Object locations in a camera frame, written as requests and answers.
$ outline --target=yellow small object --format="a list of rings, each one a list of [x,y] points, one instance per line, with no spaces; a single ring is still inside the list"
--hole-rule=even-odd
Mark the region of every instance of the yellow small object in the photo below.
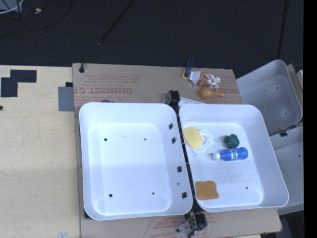
[[[188,79],[189,79],[190,74],[188,75],[188,77],[185,77],[185,72],[186,72],[186,70],[184,70],[184,71],[183,71],[182,78],[183,78],[183,79],[185,79],[185,80],[188,80]]]
[[[195,127],[187,127],[183,129],[183,135],[187,143],[193,149],[197,149],[203,144],[202,136],[200,135],[199,130]]]

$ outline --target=white cable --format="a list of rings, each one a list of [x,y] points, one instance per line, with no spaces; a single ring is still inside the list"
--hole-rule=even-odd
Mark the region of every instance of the white cable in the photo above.
[[[10,9],[10,10],[2,11],[2,12],[0,12],[0,14],[8,13],[8,12],[10,12],[10,11],[13,11],[13,10],[17,9],[17,8],[18,8],[18,6],[12,8],[12,9]]]

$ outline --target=blue bottle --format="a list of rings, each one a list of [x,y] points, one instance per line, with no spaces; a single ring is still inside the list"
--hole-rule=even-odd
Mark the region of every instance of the blue bottle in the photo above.
[[[214,160],[223,159],[225,161],[243,160],[248,157],[248,150],[245,147],[226,149],[213,154]]]

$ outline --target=green object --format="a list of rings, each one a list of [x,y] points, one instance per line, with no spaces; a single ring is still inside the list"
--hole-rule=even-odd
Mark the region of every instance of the green object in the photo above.
[[[239,145],[239,139],[237,135],[231,134],[230,136],[225,136],[223,141],[228,148],[236,148]]]

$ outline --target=brown toy drumstick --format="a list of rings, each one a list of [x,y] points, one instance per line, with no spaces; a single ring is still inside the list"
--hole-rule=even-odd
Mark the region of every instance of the brown toy drumstick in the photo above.
[[[209,99],[214,96],[224,97],[224,92],[217,92],[208,87],[202,87],[199,93],[203,99]]]

